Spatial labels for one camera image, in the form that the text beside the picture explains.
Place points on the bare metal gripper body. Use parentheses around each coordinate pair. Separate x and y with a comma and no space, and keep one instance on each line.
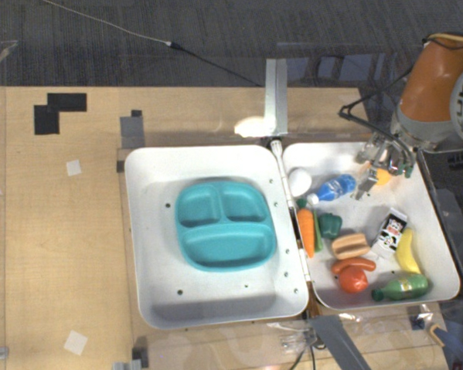
(392,148)

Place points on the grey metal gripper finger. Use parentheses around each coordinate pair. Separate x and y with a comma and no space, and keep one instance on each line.
(367,183)
(364,154)

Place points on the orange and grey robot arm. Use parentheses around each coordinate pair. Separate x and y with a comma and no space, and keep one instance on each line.
(424,89)

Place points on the orange ball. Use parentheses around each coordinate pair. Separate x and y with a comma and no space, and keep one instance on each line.
(384,177)

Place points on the blue plastic bottle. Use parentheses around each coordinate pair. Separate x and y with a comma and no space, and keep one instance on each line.
(334,187)

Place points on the white milk carton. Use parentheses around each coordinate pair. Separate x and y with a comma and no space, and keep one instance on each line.
(390,234)

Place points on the green bell pepper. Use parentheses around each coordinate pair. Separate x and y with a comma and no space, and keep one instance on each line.
(329,225)

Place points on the hot dog bun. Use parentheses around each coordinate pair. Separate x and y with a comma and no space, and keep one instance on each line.
(350,245)

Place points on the white egg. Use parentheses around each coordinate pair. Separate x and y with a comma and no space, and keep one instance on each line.
(299,181)

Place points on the white plastic tray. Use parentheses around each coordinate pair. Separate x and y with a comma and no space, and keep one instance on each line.
(423,224)
(162,261)

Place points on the green stick vegetable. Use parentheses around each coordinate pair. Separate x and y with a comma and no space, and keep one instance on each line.
(318,237)

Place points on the orange carrot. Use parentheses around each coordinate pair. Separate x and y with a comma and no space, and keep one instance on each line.
(306,230)

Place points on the yellow banana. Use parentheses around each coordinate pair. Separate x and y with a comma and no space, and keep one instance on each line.
(406,252)

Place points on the red sausage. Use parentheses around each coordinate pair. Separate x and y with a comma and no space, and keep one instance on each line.
(355,264)

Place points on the thin black and white rod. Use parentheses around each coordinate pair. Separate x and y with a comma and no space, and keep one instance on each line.
(284,177)

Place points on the red tomato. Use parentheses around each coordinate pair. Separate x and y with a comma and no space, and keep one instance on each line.
(353,280)

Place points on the green plastic bottle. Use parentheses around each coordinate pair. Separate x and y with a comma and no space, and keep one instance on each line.
(405,287)

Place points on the blue divided plate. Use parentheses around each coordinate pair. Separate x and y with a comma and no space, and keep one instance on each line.
(227,244)

